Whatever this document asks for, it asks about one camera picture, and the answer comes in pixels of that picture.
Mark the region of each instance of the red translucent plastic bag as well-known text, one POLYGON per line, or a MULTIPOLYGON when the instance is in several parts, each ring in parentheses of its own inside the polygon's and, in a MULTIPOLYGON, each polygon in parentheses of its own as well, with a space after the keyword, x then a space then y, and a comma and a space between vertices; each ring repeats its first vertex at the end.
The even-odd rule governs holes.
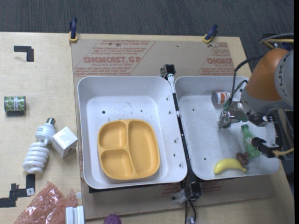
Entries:
POLYGON ((65 208, 77 206, 73 190, 65 197, 53 183, 47 182, 14 224, 64 224, 65 208))

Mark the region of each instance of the white tray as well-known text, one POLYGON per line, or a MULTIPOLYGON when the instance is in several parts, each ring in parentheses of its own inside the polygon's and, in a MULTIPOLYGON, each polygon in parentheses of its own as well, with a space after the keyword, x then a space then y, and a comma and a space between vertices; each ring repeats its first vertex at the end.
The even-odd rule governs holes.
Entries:
MULTIPOLYGON (((247 78, 236 77, 235 88, 247 78)), ((179 77, 175 81, 178 106, 183 123, 185 138, 192 170, 204 180, 235 178, 253 175, 273 174, 278 171, 279 159, 261 155, 252 159, 247 171, 226 170, 214 175, 214 166, 220 159, 235 158, 237 152, 244 153, 241 125, 239 122, 226 129, 219 129, 217 121, 222 105, 213 106, 211 95, 214 91, 231 91, 233 77, 179 77)), ((241 93, 234 95, 239 101, 241 93)), ((253 134, 268 144, 275 144, 275 129, 272 123, 257 127, 246 122, 253 134)))
POLYGON ((179 182, 187 174, 171 87, 161 77, 85 77, 78 83, 83 174, 94 189, 179 182), (159 170, 138 180, 114 180, 100 165, 97 135, 112 120, 142 119, 155 130, 159 170))

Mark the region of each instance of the banana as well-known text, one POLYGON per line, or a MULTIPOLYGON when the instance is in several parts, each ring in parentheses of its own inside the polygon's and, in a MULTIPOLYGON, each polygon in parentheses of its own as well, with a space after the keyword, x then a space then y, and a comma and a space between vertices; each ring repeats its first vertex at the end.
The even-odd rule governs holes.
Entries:
POLYGON ((216 163, 214 167, 214 174, 219 174, 229 168, 236 168, 246 172, 246 168, 244 168, 237 159, 227 158, 221 159, 216 163))

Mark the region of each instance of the yellow divided plate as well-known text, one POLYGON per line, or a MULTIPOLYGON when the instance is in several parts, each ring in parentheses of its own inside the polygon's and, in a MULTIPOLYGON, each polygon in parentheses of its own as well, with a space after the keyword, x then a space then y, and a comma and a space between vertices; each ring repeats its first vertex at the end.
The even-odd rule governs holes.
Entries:
POLYGON ((98 133, 98 152, 104 173, 117 180, 149 177, 160 166, 154 129, 140 119, 104 124, 98 133))

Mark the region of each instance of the tin can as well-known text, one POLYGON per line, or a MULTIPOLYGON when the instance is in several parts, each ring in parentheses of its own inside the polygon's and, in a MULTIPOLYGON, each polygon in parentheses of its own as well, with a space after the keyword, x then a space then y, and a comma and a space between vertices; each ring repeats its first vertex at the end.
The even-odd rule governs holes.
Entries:
POLYGON ((4 110, 11 111, 25 111, 26 110, 26 97, 25 96, 5 96, 4 97, 4 110))
POLYGON ((213 105, 222 105, 230 98, 230 92, 227 91, 215 91, 212 93, 213 105))

